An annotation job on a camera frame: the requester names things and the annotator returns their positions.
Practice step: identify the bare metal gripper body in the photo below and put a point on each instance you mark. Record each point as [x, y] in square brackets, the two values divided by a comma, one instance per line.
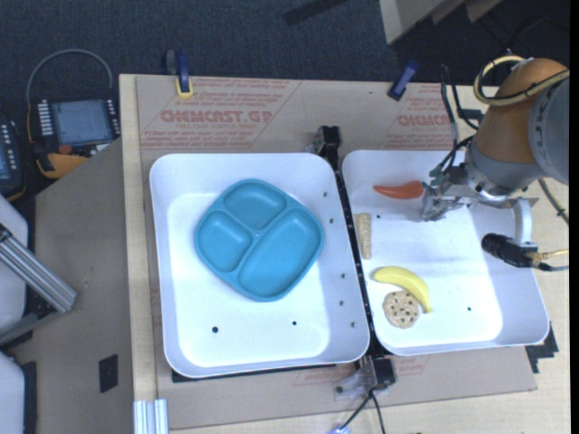
[457, 192]

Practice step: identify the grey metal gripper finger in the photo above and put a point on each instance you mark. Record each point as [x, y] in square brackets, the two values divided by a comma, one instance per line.
[444, 211]
[429, 210]

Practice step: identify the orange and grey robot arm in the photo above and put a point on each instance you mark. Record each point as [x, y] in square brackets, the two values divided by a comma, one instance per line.
[511, 125]

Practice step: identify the orange carrot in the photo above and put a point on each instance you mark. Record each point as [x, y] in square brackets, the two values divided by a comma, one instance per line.
[398, 190]

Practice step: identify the beige bread stick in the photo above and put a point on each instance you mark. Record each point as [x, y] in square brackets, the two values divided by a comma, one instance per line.
[363, 235]

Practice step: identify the yellow banana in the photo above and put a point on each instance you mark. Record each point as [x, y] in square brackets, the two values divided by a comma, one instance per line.
[407, 279]

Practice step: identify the white plastic tray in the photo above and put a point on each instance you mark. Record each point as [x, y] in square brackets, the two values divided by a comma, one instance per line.
[253, 333]
[452, 287]

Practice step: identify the thin black rod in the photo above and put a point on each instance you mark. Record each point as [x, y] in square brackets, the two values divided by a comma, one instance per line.
[357, 251]

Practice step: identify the beige chocolate chip biscuit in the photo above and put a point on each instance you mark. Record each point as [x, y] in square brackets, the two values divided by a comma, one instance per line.
[400, 311]

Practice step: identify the blue divided plate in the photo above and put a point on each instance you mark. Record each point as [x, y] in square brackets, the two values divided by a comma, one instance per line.
[260, 238]

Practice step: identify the brown cardboard board red print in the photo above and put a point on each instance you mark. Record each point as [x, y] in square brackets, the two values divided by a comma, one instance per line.
[253, 116]

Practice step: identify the black cylinder on white bracket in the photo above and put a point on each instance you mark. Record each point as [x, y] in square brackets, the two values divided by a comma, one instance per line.
[506, 248]

